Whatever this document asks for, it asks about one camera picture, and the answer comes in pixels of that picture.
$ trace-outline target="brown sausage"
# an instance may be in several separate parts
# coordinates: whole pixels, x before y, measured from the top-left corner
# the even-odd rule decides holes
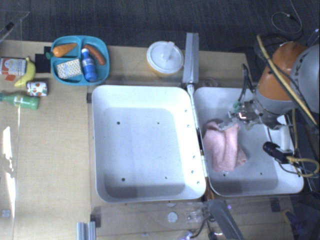
[[[89,50],[89,53],[92,54],[96,60],[98,61],[98,63],[103,66],[104,64],[106,64],[106,60],[103,57],[103,55],[93,46],[89,45],[89,44],[85,44],[83,46],[83,48],[87,48]]]

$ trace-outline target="pink cloth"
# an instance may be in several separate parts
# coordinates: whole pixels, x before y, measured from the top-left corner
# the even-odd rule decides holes
[[[233,171],[247,161],[246,154],[238,143],[238,123],[220,131],[216,122],[206,124],[203,147],[212,154],[212,168],[215,172]]]

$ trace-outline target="blue plate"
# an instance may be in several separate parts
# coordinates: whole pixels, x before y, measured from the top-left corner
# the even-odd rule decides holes
[[[66,84],[66,85],[72,85],[72,86],[93,86],[93,85],[99,85],[103,83],[107,77],[109,76],[110,71],[110,60],[109,60],[109,53],[106,44],[99,38],[93,37],[93,36],[87,36],[87,35],[69,35],[69,36],[62,36],[56,39],[52,46],[51,51],[54,47],[64,45],[64,44],[70,44],[70,43],[77,43],[77,46],[73,48],[70,52],[68,52],[65,56],[57,58],[52,57],[50,59],[51,62],[51,71],[55,79],[57,79],[60,83]],[[91,45],[94,48],[96,48],[101,55],[105,59],[105,64],[100,65],[96,58],[92,56],[94,59],[95,64],[95,71],[97,74],[97,81],[95,82],[89,82],[85,79],[85,76],[83,74],[77,75],[68,79],[61,79],[58,77],[58,71],[57,71],[57,65],[60,63],[65,63],[68,61],[72,61],[75,59],[80,60],[80,64],[82,61],[81,56],[81,49],[84,47],[84,45]]]

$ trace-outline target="wooden table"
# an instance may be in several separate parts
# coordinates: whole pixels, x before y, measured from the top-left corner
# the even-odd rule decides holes
[[[30,56],[34,60],[35,54],[43,53],[44,46],[51,43],[5,41],[0,46],[0,55]],[[179,85],[182,79],[182,71],[166,80],[151,73],[146,48],[108,46],[108,50],[107,84]],[[201,51],[199,84],[204,85],[205,79],[213,78],[223,87],[241,87],[243,63],[247,61],[242,53]],[[0,77],[1,91],[13,92],[12,82]],[[18,143],[18,147],[13,148],[18,154],[14,239],[74,240],[76,224],[89,222],[92,212],[103,214],[103,227],[97,228],[97,239],[101,240],[175,240],[184,230],[200,227],[200,222],[188,222],[188,214],[196,211],[201,203],[126,205],[107,204],[97,199],[91,183],[94,180],[93,132],[91,105],[87,104],[87,93],[93,88],[61,84],[49,73],[38,73],[36,78],[47,81],[49,94],[41,97],[38,110],[21,110],[19,128],[13,129],[19,130],[19,134],[12,135]],[[1,102],[0,110],[9,106]],[[11,120],[3,119],[0,126],[16,125],[17,114]],[[288,198],[279,200],[282,206],[291,206]],[[272,236],[293,239],[290,226],[280,213],[271,211],[268,198],[228,202],[234,207],[232,214],[246,239],[257,239],[264,234],[270,237],[264,239],[273,239]],[[175,223],[168,222],[171,211],[178,214]],[[216,223],[211,226],[220,232]],[[11,239],[5,229],[8,228],[2,219],[0,239]],[[207,230],[197,239],[208,239]]]

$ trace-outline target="yellow banana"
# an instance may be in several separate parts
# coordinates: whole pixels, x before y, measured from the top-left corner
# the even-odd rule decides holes
[[[15,82],[15,87],[26,87],[26,83],[35,78],[36,75],[36,65],[30,60],[29,57],[25,58],[26,60],[26,71],[23,77]]]

